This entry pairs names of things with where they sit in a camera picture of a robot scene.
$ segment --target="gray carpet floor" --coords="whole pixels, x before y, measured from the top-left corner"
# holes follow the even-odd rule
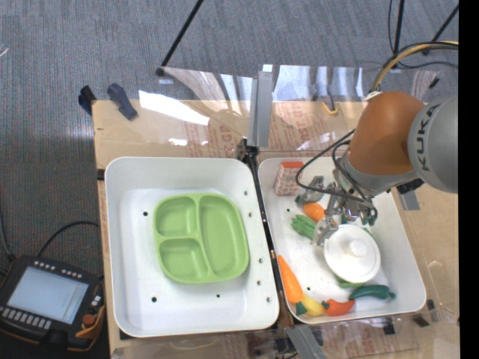
[[[58,229],[99,221],[92,119],[78,104],[117,82],[130,99],[159,90],[156,68],[197,0],[0,0],[0,209],[12,254],[35,255]],[[405,0],[400,46],[430,41],[459,0]],[[169,67],[256,76],[261,64],[379,67],[400,0],[204,0]],[[440,40],[459,39],[459,14]],[[458,52],[413,55],[457,90]],[[102,274],[99,230],[78,225],[43,252]],[[0,266],[8,265],[0,251]],[[0,334],[1,359],[47,358]],[[107,325],[87,353],[109,357]]]

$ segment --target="red chili pepper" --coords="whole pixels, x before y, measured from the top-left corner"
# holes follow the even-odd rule
[[[336,316],[350,312],[355,304],[354,301],[354,299],[351,299],[347,302],[338,302],[334,299],[328,299],[328,301],[322,301],[321,304],[324,306],[326,314]]]

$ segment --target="button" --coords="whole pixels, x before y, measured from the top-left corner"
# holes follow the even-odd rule
[[[95,315],[93,314],[85,314],[83,316],[83,325],[86,327],[86,328],[89,328],[91,327],[92,325],[95,324],[95,321],[97,320],[97,318],[95,318]]]

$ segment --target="table surface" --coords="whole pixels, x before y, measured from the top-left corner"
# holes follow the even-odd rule
[[[232,158],[237,150],[236,146],[248,134],[248,114],[238,115],[242,112],[241,102],[183,101],[177,102],[176,105],[187,105],[196,112],[206,115],[210,119],[207,130],[205,126],[193,122],[185,123],[151,108],[145,108],[139,100],[132,100],[132,106],[137,110],[138,116],[131,121],[118,111],[118,105],[113,101],[97,100],[92,104],[94,145],[99,172],[98,195],[110,351],[112,355],[115,352],[122,352],[125,358],[153,359],[156,358],[154,352],[160,351],[168,358],[183,359],[190,356],[202,358],[202,355],[206,358],[212,357],[211,355],[221,357],[225,352],[231,351],[234,352],[232,358],[249,358],[251,352],[248,352],[248,345],[251,345],[251,342],[248,340],[251,337],[247,334],[225,334],[218,337],[188,336],[187,340],[185,337],[121,339],[113,307],[108,307],[113,302],[106,188],[103,180],[103,172],[108,163],[121,156]],[[321,148],[321,143],[317,141],[318,134],[323,135],[331,128],[339,129],[340,133],[353,129],[365,104],[338,102],[337,105],[338,113],[331,114],[317,102],[274,103],[270,135],[270,144],[273,147],[260,149],[260,159],[298,156],[295,148],[299,142],[304,143],[304,128],[309,131],[311,152]],[[320,123],[320,126],[313,124],[314,121]],[[188,144],[181,144],[178,140],[182,139],[186,139]],[[460,332],[457,322],[459,317],[457,195],[422,185],[414,192],[419,210],[409,210],[403,208],[403,198],[396,191],[393,191],[393,194],[418,261],[428,298],[435,300],[436,309],[433,313],[426,310],[426,313],[421,314],[421,320],[426,322],[424,327],[420,327],[412,316],[397,319],[399,326],[405,326],[400,334],[400,329],[396,327],[397,340],[402,340],[401,342],[396,341],[392,346],[385,348],[387,345],[381,343],[381,337],[377,339],[370,337],[367,347],[368,340],[362,337],[359,340],[359,348],[356,348],[356,356],[343,350],[343,358],[357,357],[358,352],[362,355],[373,355],[375,358],[458,358]],[[440,320],[435,322],[434,316],[439,316]],[[278,325],[290,323],[291,315],[288,315],[288,311],[282,307]],[[334,345],[344,343],[344,339],[349,339],[348,336],[355,328],[360,331],[363,325],[351,324],[346,333],[339,334],[335,330],[337,326],[327,324],[323,336],[327,335],[329,330],[334,332],[331,332],[331,340],[325,341],[323,349],[326,353],[331,352],[333,358],[334,355],[341,358]]]

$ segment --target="red and white box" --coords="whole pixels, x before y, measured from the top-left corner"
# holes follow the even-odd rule
[[[304,164],[300,161],[284,161],[279,168],[275,182],[276,195],[296,195],[299,186],[296,183],[296,175]]]

